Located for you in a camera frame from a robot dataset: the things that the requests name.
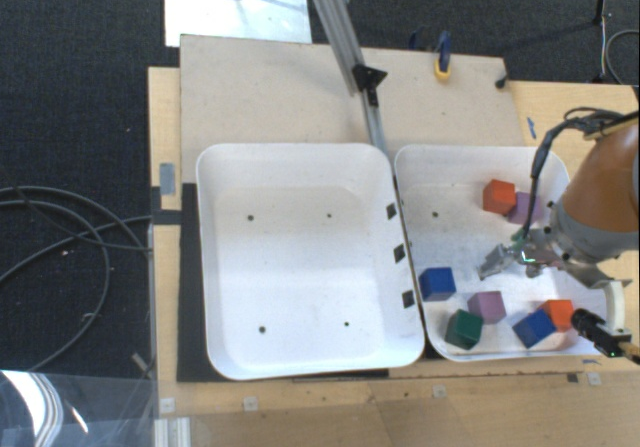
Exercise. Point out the white plastic tray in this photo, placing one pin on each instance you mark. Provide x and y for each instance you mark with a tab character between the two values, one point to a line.
450	235
300	265

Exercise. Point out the purple cube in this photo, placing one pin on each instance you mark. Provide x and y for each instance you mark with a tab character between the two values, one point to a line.
521	210
486	307

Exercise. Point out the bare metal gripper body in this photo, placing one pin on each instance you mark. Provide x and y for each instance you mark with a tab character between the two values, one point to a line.
541	246

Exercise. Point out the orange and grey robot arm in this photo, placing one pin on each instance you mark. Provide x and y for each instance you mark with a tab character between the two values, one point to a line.
602	185

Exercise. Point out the blue cube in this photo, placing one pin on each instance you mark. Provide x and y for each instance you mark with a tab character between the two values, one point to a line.
533	329
437	283

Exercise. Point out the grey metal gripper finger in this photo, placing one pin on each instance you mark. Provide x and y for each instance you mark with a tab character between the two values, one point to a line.
502	253
487	269

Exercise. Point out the black cylinder on white bracket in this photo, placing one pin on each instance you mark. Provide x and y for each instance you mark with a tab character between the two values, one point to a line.
595	327

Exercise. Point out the orange cube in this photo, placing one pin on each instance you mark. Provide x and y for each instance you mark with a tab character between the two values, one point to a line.
561	313
498	196

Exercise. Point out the green cube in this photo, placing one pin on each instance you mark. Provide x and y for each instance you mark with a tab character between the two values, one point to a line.
464	329

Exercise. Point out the pale flat board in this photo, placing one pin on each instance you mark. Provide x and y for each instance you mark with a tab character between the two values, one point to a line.
280	95

